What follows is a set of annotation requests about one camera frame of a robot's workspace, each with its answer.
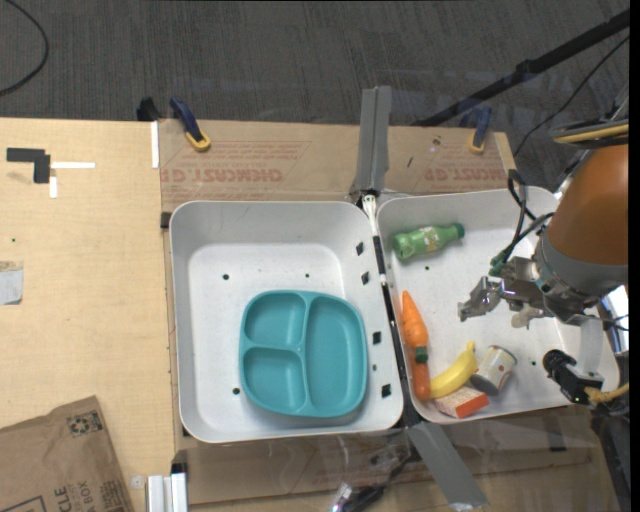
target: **silver can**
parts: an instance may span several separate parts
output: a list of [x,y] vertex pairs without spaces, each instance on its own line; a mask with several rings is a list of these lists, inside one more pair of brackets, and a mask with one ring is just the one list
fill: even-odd
[[496,396],[518,364],[516,357],[508,350],[491,345],[482,356],[478,369],[471,378],[473,387],[489,396]]

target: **yellow banana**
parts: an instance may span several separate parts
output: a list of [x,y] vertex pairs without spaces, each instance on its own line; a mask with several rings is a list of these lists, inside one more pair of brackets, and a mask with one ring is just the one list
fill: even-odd
[[461,388],[478,368],[475,355],[475,343],[470,341],[467,348],[455,362],[437,377],[431,379],[431,395],[429,398],[440,398]]

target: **yellow cable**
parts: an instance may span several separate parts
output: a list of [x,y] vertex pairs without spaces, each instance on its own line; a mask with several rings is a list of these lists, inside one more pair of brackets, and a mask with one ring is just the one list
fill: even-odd
[[569,144],[571,142],[582,142],[585,140],[599,139],[600,137],[613,137],[615,135],[622,135],[629,132],[629,123],[621,124],[620,126],[610,126],[609,128],[601,128],[600,130],[593,130],[584,133],[575,133],[573,135],[560,135],[554,137],[555,142],[561,144]]
[[624,395],[629,392],[629,383],[624,386],[620,386],[613,391],[600,391],[596,388],[584,388],[584,392],[589,396],[589,400],[594,403],[610,402],[614,398]]

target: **gray carpet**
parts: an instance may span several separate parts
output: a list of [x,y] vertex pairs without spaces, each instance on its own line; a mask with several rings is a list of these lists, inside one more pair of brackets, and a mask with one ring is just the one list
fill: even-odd
[[[151,96],[178,95],[203,119],[358,124],[361,91],[390,85],[391,123],[407,125],[511,73],[630,7],[630,0],[476,2],[155,2],[15,0],[42,25],[50,56],[0,97],[0,116],[133,120]],[[515,149],[557,110],[625,30],[488,102]],[[0,89],[39,62],[37,29],[0,1]],[[606,113],[629,79],[629,44],[517,157],[553,188],[575,150],[550,125]],[[459,117],[446,123],[456,126]]]

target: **teal divided plate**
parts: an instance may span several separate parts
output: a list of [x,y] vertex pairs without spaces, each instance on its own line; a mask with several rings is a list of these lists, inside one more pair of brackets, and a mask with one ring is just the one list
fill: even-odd
[[367,386],[360,314],[321,293],[254,297],[242,316],[240,378],[249,399],[271,412],[313,418],[352,412]]

